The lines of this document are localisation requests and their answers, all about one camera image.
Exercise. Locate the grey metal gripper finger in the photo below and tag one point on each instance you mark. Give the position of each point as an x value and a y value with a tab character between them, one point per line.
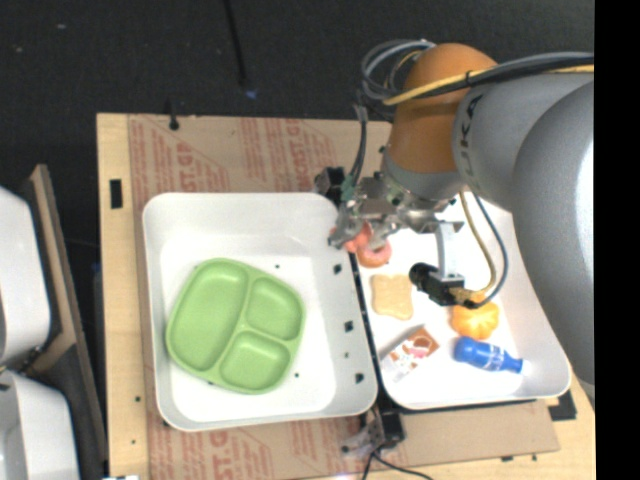
344	228
384	232

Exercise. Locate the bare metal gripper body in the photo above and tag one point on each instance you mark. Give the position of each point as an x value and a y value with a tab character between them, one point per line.
380	199

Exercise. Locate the pink doughnut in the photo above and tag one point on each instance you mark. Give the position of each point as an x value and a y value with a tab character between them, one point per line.
376	257

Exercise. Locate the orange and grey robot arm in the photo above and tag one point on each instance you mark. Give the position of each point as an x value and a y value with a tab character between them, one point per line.
540	168

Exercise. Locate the tan bread slice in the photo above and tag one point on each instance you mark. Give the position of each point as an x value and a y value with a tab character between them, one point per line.
392	297

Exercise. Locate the white plastic tray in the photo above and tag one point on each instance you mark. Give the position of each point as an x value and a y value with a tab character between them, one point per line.
450	388
240	223

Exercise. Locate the brown cardboard with red print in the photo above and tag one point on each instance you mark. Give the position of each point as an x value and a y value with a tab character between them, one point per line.
260	153

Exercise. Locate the brown and white carton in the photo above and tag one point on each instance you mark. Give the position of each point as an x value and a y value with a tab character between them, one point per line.
412	352

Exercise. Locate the orange toy fruit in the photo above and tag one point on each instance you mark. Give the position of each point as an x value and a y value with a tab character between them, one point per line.
475	322

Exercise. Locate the green divided plate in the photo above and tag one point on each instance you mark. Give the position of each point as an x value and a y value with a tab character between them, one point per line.
235	325

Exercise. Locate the blue bottle with white cap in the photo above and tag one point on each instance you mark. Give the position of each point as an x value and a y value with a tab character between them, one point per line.
480	354

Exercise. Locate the pale wood board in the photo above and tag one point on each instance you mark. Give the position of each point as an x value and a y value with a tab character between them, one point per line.
115	288

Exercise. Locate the black cylinder on white bracket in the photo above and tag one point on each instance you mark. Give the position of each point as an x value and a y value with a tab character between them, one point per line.
436	284

